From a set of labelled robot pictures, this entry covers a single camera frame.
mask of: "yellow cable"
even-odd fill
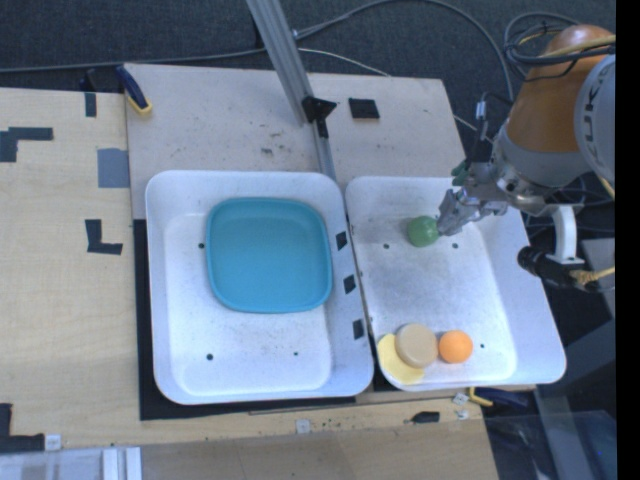
[[[578,44],[571,44],[569,46],[565,46],[564,48],[560,48],[559,50],[555,50],[553,52],[545,53],[540,55],[540,57],[557,57],[560,55],[566,55],[568,53],[574,53],[579,50],[586,50],[588,48],[598,48],[599,46],[608,46],[616,42],[616,36],[610,35],[605,37],[598,37],[596,39],[590,39],[589,41],[584,41]]]
[[[613,189],[611,184],[607,180],[605,180],[602,176],[598,176],[598,179],[600,180],[600,183],[602,183],[602,186],[607,191],[607,193],[611,196],[611,199],[613,199],[615,201],[616,200],[616,191]]]
[[[493,402],[476,395],[476,388],[469,388],[469,400],[483,407],[493,407]]]
[[[572,270],[569,275],[573,277],[582,286],[592,281],[598,281],[603,277],[610,276],[616,273],[615,265],[613,267],[605,268],[603,270],[597,270],[595,272],[589,272],[587,270]]]
[[[531,41],[532,39],[536,39],[538,37],[542,37],[542,36],[554,36],[556,35],[558,32],[537,32],[535,34],[531,34],[530,36],[527,37],[523,37],[520,42],[518,43],[518,46],[521,44],[526,43],[527,41]]]

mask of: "orange ball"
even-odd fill
[[[464,331],[448,331],[438,342],[438,352],[447,363],[464,363],[471,357],[473,341]]]

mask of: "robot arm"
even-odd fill
[[[569,27],[548,45],[541,59],[611,44],[615,37],[590,25]],[[553,217],[553,254],[524,248],[519,264],[559,286],[575,286],[576,205],[549,196],[580,175],[595,171],[615,185],[615,52],[534,67],[509,117],[492,140],[490,154],[471,155],[452,174],[454,186],[440,204],[440,235],[454,235],[468,222],[502,215],[508,207],[535,217]]]

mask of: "blue clamp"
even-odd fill
[[[116,67],[116,76],[124,86],[124,89],[128,94],[127,101],[131,104],[134,110],[140,115],[145,115],[151,112],[151,102],[145,97],[140,86],[123,66]]]

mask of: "blue tray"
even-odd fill
[[[268,197],[227,199],[207,220],[206,256],[216,297],[237,311],[307,311],[332,289],[324,220],[309,205]]]

